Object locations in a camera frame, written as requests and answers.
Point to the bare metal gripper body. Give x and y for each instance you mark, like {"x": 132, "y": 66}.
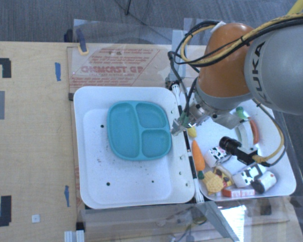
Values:
{"x": 199, "y": 115}

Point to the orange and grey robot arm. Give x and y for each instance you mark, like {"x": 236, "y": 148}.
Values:
{"x": 267, "y": 67}

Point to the blue divided plate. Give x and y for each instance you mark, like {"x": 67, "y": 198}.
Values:
{"x": 131, "y": 132}

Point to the yellow grape bunch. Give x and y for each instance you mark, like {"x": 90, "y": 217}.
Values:
{"x": 212, "y": 184}

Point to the brown cardboard board, red print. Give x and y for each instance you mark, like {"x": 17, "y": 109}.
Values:
{"x": 121, "y": 67}

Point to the orange carrot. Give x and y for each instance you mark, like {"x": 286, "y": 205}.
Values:
{"x": 198, "y": 156}

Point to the cow print carton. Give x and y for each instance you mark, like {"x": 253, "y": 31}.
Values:
{"x": 215, "y": 156}
{"x": 246, "y": 176}

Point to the red and white carton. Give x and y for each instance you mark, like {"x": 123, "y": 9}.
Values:
{"x": 238, "y": 192}

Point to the green toy vegetable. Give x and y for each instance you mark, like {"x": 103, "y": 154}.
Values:
{"x": 240, "y": 112}

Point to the pizza slice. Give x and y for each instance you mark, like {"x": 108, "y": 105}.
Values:
{"x": 224, "y": 176}

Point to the white can with dark end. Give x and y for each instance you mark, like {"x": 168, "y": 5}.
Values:
{"x": 266, "y": 181}

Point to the orange sausage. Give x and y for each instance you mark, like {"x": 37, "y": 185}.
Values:
{"x": 254, "y": 132}

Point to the black cylinder on white bracket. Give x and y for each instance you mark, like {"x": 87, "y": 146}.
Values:
{"x": 232, "y": 146}

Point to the white plastic tray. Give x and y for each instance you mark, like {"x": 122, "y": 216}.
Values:
{"x": 280, "y": 180}
{"x": 131, "y": 185}

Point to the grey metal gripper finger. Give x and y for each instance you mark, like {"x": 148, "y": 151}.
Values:
{"x": 174, "y": 130}
{"x": 182, "y": 127}

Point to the thin black and white rod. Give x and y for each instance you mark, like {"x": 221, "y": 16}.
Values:
{"x": 192, "y": 165}

